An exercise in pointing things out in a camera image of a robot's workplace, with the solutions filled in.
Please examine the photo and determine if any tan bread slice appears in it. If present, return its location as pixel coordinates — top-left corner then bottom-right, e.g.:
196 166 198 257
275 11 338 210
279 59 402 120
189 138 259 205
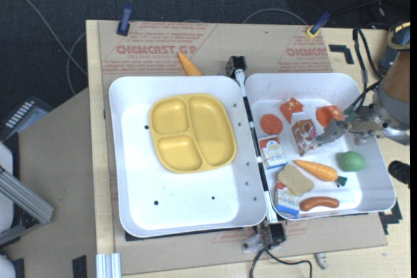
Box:
276 163 315 197

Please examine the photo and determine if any brown and white carton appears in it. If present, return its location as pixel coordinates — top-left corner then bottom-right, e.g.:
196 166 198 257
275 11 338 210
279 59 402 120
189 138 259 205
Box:
290 113 322 158

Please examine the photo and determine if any brown sausage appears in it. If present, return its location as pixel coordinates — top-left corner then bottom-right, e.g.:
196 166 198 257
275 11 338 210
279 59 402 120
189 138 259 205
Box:
299 195 341 213

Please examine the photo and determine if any orange carrot with green top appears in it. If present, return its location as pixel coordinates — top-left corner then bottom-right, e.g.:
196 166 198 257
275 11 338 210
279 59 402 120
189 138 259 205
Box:
294 159 349 188

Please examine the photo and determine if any plain orange carrot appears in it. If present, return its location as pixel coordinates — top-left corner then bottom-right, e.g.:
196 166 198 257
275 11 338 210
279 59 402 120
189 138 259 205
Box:
177 51 204 77

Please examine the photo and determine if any yellow divided plate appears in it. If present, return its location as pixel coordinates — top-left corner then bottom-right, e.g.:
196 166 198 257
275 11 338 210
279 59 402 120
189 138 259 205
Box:
149 93 238 174

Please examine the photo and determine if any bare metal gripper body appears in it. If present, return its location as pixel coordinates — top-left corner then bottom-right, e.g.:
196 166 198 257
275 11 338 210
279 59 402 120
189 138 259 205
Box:
345 105 411 146

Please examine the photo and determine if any green round fruit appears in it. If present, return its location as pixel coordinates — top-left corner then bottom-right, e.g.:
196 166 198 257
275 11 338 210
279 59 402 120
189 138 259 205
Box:
336 150 366 173

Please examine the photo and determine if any thin black and white rod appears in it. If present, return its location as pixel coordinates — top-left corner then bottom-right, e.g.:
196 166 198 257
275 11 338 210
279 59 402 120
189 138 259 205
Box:
235 68 278 223

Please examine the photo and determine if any white plastic tray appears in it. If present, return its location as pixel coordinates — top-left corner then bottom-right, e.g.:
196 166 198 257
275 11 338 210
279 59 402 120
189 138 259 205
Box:
108 75 269 238
243 72 397 222

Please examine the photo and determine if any white and blue carton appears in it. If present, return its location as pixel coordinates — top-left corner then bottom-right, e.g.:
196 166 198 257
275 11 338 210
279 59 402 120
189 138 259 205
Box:
257 135 289 171
273 181 301 217

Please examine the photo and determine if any red carton with yellow stars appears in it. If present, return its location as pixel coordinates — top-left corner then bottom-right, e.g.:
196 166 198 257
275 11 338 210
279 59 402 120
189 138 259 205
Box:
315 104 345 128
279 96 305 124

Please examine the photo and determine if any brown cardboard board red print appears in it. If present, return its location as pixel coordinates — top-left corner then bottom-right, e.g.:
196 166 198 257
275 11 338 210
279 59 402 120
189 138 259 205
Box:
97 20 389 276

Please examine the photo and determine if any orange round slice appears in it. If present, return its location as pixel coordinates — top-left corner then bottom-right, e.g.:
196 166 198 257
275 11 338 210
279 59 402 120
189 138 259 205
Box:
259 113 284 136

